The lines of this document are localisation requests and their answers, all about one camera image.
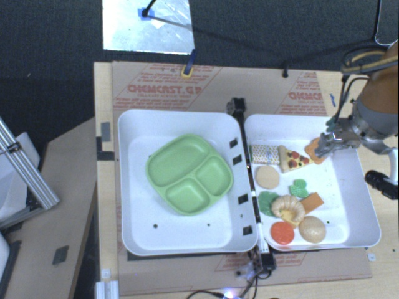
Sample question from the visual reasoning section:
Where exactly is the white plastic tray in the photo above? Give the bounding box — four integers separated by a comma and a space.
117, 108, 260, 257
243, 113, 382, 252

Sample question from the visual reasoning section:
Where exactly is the tan toy croissant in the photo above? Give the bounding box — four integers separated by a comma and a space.
271, 194, 306, 222

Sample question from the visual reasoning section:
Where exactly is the black cylinder on white bracket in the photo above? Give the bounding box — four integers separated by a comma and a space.
364, 147, 399, 199

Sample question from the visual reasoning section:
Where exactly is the red round tomato slice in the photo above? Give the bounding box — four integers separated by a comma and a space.
269, 221, 296, 246

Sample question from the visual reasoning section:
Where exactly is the orange rectangular slab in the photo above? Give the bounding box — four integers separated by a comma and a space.
299, 192, 325, 216

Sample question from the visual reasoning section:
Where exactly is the thin black and white rod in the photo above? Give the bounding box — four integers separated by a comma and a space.
235, 110, 268, 255

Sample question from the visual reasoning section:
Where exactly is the orange toy biscuit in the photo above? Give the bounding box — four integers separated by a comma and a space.
304, 136, 333, 166

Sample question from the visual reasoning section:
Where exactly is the tan bread roll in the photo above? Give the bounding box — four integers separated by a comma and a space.
298, 215, 327, 244

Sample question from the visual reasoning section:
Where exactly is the small green broccoli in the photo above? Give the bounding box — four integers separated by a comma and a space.
288, 179, 310, 199

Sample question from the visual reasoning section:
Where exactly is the brown cardboard board red print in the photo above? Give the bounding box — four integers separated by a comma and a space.
110, 61, 373, 296

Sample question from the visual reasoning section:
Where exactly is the tan round biscuit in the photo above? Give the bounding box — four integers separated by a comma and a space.
255, 165, 281, 190

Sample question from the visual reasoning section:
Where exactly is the green lettuce leaf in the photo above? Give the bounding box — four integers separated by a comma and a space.
257, 191, 282, 217

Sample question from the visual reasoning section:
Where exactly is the green divided plate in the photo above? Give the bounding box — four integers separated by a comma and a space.
145, 133, 235, 217

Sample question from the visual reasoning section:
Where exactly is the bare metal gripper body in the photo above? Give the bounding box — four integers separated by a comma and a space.
324, 118, 395, 156

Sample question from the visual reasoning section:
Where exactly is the toy pizza slice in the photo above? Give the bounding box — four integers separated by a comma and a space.
277, 145, 315, 174

